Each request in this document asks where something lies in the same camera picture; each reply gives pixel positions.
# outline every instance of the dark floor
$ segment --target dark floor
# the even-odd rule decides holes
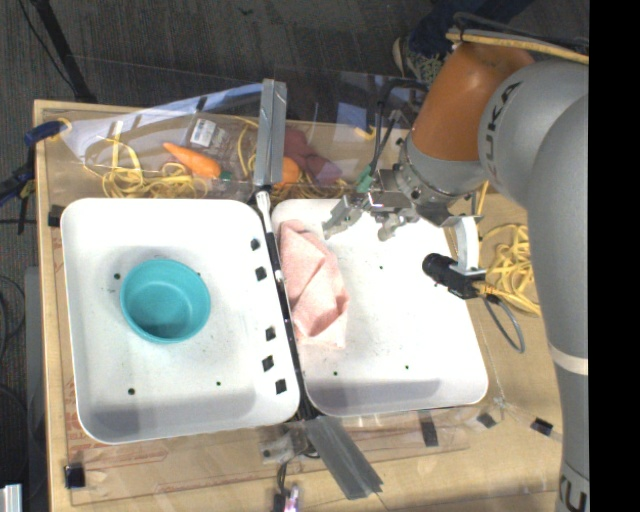
[[[392,43],[432,5],[430,0],[51,2],[98,100],[135,106],[211,92],[206,90],[215,83],[211,77],[261,81],[281,68],[397,75]],[[21,6],[55,53],[32,2],[1,2],[0,180],[26,162],[23,136],[31,127],[33,100],[74,99]],[[534,0],[511,24],[545,36],[588,38],[589,12],[589,0]],[[60,67],[57,56],[53,60]],[[170,75],[181,79],[162,79]],[[25,270],[38,264],[37,228],[27,223],[18,235],[12,222],[19,213],[20,202],[15,199],[0,208],[0,276],[7,278],[0,279],[0,292],[9,331],[19,326],[23,305],[8,279],[23,286]],[[27,219],[34,218],[31,201]],[[31,399],[27,357],[25,329],[20,328],[8,339],[4,355],[0,354],[0,487],[26,483],[22,454],[28,430],[23,406]],[[14,398],[9,398],[9,391]]]

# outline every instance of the jeans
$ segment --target jeans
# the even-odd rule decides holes
[[[445,35],[453,26],[457,12],[467,12],[491,21],[507,24],[533,0],[438,0],[429,14],[409,35],[409,48],[425,57],[444,57],[451,51]]]

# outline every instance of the white tray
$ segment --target white tray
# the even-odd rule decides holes
[[[298,219],[321,240],[337,200],[293,199],[274,209],[274,230]],[[442,229],[424,220],[379,242],[363,214],[326,240],[351,296],[344,349],[299,347],[309,398],[323,413],[352,416],[477,402],[487,373],[465,302],[422,271],[429,253],[450,256]]]
[[[293,416],[300,391],[253,209],[227,200],[81,199],[65,209],[61,228],[78,417],[90,436],[116,444]],[[150,258],[186,264],[209,288],[208,323],[185,342],[146,341],[122,315],[122,280]]]

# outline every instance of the wooden table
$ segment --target wooden table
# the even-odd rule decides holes
[[[38,100],[34,104],[34,125],[45,121],[47,113],[56,110],[88,114],[122,111],[117,107]],[[212,482],[210,486],[196,488],[167,486],[162,492],[126,498],[122,493],[126,495],[133,491],[135,494],[136,482],[127,481],[131,477],[123,466],[113,469],[107,476],[103,475],[111,482],[116,478],[120,480],[119,499],[110,500],[104,496],[98,499],[96,496],[100,493],[96,489],[92,491],[93,495],[89,493],[88,497],[85,495],[83,499],[77,499],[86,491],[70,491],[65,487],[63,468],[70,462],[70,453],[78,453],[82,446],[76,446],[78,450],[75,452],[70,450],[70,443],[77,441],[70,438],[69,428],[78,426],[74,427],[75,420],[65,406],[65,400],[67,405],[73,401],[73,383],[65,381],[64,371],[65,365],[69,364],[66,359],[68,325],[64,304],[61,303],[64,290],[60,286],[60,265],[55,257],[61,247],[59,229],[48,225],[52,206],[49,195],[51,177],[53,173],[68,170],[69,166],[68,162],[56,161],[54,156],[55,152],[49,151],[46,143],[38,143],[36,176],[50,510],[271,510],[275,481],[264,475],[242,481],[242,474],[238,473],[235,483]],[[497,194],[487,196],[484,214],[481,232],[504,222],[526,222],[522,209]],[[489,405],[491,400],[495,402],[498,424],[483,429],[477,422],[465,424],[466,420],[461,420],[458,427],[464,428],[456,427],[455,432],[468,436],[467,441],[460,444],[463,449],[420,456],[408,456],[411,450],[397,450],[397,456],[389,456],[389,448],[393,452],[393,446],[385,447],[387,455],[373,463],[384,481],[383,492],[362,500],[346,500],[327,470],[290,474],[287,484],[295,482],[302,488],[303,510],[418,511],[426,510],[427,506],[429,511],[435,512],[553,510],[561,457],[557,433],[562,430],[562,418],[543,322],[538,318],[518,315],[527,339],[527,351],[518,354],[502,338],[480,300],[469,301],[468,306],[491,376],[487,397]],[[529,427],[536,417],[554,425],[553,436],[546,437]],[[238,441],[242,443],[237,435],[227,433],[223,438],[237,446]],[[192,466],[203,463],[197,451],[184,449],[179,454],[182,458],[176,459],[176,472],[188,471]],[[240,458],[235,460],[242,465]],[[94,484],[99,482],[100,472],[95,472],[91,478]]]

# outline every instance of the orange object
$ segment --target orange object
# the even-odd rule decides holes
[[[276,183],[275,187],[280,188],[287,183],[296,183],[300,179],[300,166],[293,158],[285,156],[282,159],[282,181]]]
[[[220,164],[213,158],[193,149],[183,148],[171,142],[165,142],[162,146],[194,174],[205,178],[217,178],[222,172]]]
[[[416,119],[411,138],[440,160],[478,160],[478,128],[489,98],[509,75],[534,62],[517,48],[462,43],[447,58]]]

